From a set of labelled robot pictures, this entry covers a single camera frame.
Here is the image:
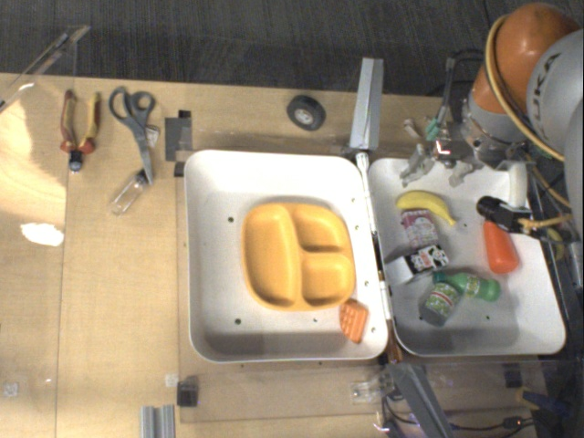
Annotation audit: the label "black tape roll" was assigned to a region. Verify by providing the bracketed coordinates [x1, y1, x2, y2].
[286, 94, 328, 132]

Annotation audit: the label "white plastic tray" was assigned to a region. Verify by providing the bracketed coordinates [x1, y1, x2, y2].
[367, 156, 568, 360]
[182, 148, 391, 365]

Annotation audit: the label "red and yellow pliers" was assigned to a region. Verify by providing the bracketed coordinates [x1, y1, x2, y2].
[59, 89, 103, 173]

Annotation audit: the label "green plastic bottle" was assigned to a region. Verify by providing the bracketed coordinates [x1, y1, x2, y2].
[432, 270, 503, 303]

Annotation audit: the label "black and white carton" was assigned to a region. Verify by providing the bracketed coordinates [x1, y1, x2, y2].
[384, 243, 450, 287]

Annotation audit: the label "black cylinder on white bracket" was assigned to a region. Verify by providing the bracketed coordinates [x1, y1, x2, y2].
[475, 162, 533, 235]

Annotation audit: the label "orange divided plate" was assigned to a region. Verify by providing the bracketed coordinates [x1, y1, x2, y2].
[241, 201, 358, 312]

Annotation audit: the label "grey scissors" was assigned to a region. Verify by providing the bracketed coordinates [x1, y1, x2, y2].
[108, 85, 159, 186]

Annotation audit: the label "green and white can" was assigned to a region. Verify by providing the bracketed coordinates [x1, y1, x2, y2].
[419, 281, 463, 328]

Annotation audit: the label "clear plastic bottle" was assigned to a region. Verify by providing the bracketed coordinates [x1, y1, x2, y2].
[109, 169, 150, 216]

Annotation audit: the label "orange carrot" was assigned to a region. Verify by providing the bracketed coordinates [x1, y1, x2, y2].
[483, 220, 521, 275]

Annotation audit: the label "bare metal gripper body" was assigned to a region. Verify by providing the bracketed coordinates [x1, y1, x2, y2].
[428, 117, 519, 169]

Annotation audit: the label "orange biscuit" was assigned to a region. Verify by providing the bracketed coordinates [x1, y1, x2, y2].
[338, 297, 370, 345]

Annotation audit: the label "yellow banana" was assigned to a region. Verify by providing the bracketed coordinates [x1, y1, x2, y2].
[395, 189, 458, 227]

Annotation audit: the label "pink and white carton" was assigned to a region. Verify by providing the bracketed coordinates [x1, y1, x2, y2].
[400, 208, 440, 250]

